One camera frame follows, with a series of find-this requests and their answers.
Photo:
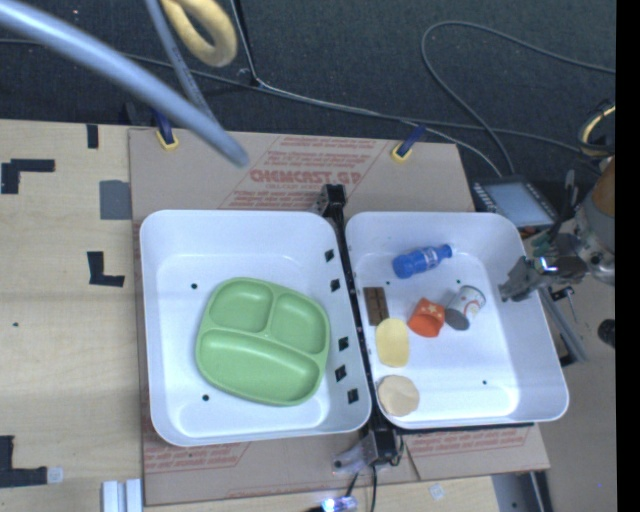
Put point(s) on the blue plastic bottle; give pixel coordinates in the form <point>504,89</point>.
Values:
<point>412,262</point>

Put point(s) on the green divided plate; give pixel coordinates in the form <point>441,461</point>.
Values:
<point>260,345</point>

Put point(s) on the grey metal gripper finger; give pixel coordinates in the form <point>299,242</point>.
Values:
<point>524,269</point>
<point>515,291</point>

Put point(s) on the brown chocolate biscuit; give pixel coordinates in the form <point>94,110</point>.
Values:
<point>376,306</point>

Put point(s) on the white can with red print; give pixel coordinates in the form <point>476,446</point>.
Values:
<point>467,304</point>

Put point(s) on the tan round bread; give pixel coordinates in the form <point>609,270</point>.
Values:
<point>398,396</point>

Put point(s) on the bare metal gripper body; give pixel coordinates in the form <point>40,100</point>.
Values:
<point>567,262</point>

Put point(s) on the orange cup with stars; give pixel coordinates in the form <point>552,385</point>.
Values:
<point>426,320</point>

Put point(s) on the thin black rod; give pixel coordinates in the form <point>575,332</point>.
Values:
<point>356,300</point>

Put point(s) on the brown cardboard board, red print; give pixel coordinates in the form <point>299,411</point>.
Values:
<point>280,165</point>

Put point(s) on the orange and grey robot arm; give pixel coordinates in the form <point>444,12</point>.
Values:
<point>604,200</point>

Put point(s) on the pale yellow oval crisp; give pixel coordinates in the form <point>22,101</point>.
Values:
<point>392,342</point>

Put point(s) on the white plastic tray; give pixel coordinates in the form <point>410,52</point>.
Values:
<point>465,370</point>
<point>175,320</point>

